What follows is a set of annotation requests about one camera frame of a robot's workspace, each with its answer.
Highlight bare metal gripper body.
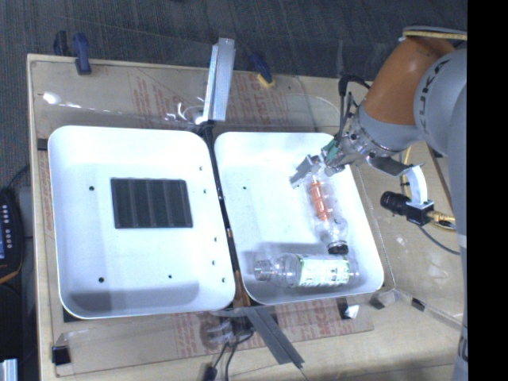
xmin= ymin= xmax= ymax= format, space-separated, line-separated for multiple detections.
xmin=321 ymin=129 xmax=396 ymax=177

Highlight white plastic tray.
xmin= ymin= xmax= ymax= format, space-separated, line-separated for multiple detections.
xmin=47 ymin=124 xmax=237 ymax=320
xmin=213 ymin=131 xmax=385 ymax=306

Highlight clear bottle with orange label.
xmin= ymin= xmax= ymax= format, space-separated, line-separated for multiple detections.
xmin=306 ymin=174 xmax=351 ymax=256

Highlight clear bottle with green label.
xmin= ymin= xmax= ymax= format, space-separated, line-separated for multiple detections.
xmin=252 ymin=252 xmax=355 ymax=290

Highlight black ribbed rectangular panel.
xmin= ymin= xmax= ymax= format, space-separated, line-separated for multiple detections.
xmin=110 ymin=177 xmax=194 ymax=230

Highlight brown cardboard board red print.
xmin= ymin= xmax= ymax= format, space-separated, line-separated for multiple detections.
xmin=31 ymin=60 xmax=376 ymax=377

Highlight black cylinder on white bracket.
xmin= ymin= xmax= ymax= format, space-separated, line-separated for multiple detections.
xmin=379 ymin=162 xmax=436 ymax=227

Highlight black block with thin wires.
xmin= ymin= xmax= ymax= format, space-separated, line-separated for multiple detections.
xmin=229 ymin=314 xmax=255 ymax=337

